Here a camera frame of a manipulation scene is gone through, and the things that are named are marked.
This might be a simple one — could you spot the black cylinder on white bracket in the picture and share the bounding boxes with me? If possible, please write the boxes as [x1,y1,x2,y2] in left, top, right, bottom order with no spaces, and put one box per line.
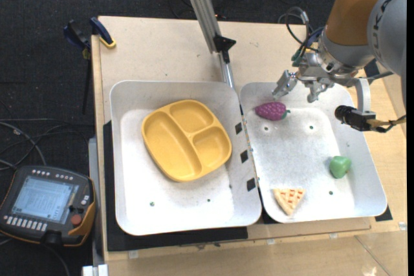
[334,78,377,133]

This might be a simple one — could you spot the yellow divided plate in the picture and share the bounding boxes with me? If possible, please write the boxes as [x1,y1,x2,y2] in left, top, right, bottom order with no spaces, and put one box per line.
[141,99,233,183]

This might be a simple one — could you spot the green toy pepper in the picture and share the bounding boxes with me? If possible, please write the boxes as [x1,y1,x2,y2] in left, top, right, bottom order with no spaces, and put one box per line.
[329,155,353,179]

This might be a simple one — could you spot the white plastic tray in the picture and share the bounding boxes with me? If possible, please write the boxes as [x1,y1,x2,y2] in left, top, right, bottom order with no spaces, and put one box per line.
[109,80,263,237]
[239,81,388,224]

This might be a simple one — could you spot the pale wood board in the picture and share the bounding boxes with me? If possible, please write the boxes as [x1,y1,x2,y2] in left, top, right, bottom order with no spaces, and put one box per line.
[96,15,408,262]

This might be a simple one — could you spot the toy pizza slice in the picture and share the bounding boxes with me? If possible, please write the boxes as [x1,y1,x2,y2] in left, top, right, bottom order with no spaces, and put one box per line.
[272,187,307,217]

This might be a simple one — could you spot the purple toy grapes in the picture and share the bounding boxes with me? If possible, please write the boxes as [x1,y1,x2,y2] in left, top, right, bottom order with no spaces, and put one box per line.
[254,101,291,122]

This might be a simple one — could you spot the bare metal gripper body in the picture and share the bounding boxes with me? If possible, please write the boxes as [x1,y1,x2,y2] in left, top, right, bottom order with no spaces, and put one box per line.
[294,51,357,89]

